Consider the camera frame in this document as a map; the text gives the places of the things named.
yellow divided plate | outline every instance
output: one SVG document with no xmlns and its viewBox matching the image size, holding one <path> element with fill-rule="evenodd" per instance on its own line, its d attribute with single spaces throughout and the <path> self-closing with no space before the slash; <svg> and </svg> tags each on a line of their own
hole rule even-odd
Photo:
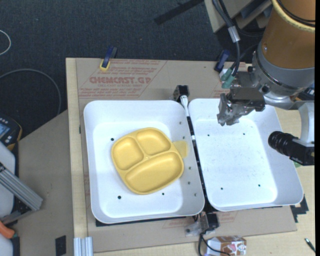
<svg viewBox="0 0 320 256">
<path fill-rule="evenodd" d="M 111 157 L 126 186 L 141 195 L 168 186 L 184 171 L 176 146 L 156 128 L 139 129 L 121 137 L 113 144 Z"/>
</svg>

small box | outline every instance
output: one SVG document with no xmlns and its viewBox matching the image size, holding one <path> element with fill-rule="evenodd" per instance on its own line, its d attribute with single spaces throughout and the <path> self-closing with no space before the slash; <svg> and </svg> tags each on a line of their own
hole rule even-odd
<svg viewBox="0 0 320 256">
<path fill-rule="evenodd" d="M 212 249 L 216 250 L 213 251 L 208 247 L 206 251 L 208 255 L 236 256 L 246 255 L 247 252 L 247 241 L 244 238 L 236 235 L 213 237 L 212 239 L 208 240 L 207 243 Z"/>
</svg>

dark carpet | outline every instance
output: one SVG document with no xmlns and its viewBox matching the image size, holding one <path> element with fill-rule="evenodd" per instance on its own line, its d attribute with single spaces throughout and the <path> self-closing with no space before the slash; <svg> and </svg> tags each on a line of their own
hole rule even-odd
<svg viewBox="0 0 320 256">
<path fill-rule="evenodd" d="M 118 59 L 216 61 L 223 49 L 231 52 L 228 61 L 236 59 L 227 29 L 213 33 L 203 0 L 0 0 L 0 30 L 12 43 L 0 55 L 0 77 L 17 69 L 47 74 L 61 92 L 60 111 L 67 109 L 68 57 L 103 58 L 113 45 Z M 242 36 L 241 50 L 260 39 Z M 8 45 L 0 33 L 0 53 Z M 22 126 L 23 137 L 58 108 L 57 89 L 46 76 L 21 71 L 0 78 L 0 113 Z"/>
</svg>

orange handle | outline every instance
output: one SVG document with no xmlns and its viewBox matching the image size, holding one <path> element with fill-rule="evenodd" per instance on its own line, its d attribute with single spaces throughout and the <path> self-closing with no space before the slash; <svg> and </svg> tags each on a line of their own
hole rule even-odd
<svg viewBox="0 0 320 256">
<path fill-rule="evenodd" d="M 15 231 L 11 228 L 6 227 L 1 221 L 0 221 L 0 234 L 2 234 L 5 238 L 11 239 Z"/>
</svg>

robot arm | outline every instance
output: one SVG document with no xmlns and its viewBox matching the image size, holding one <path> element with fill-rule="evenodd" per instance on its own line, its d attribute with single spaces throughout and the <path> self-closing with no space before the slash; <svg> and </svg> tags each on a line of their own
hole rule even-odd
<svg viewBox="0 0 320 256">
<path fill-rule="evenodd" d="M 228 83 L 222 87 L 230 92 L 220 95 L 218 122 L 236 124 L 253 110 L 263 111 L 265 104 L 299 110 L 301 138 L 273 133 L 269 144 L 297 163 L 314 165 L 314 101 L 297 96 L 315 82 L 316 0 L 271 1 L 273 10 L 252 67 L 224 78 Z"/>
</svg>

